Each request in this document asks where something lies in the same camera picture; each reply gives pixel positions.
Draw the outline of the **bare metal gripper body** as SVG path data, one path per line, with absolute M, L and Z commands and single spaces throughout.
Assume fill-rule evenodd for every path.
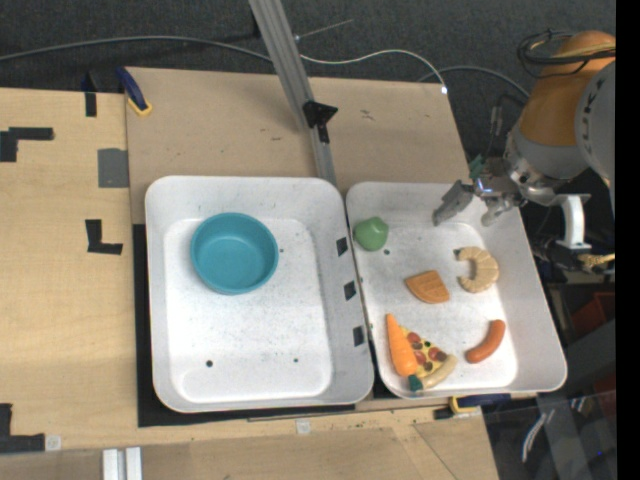
M 471 162 L 471 180 L 476 194 L 485 200 L 505 200 L 511 204 L 532 201 L 548 206 L 564 185 L 520 157 L 477 156 Z

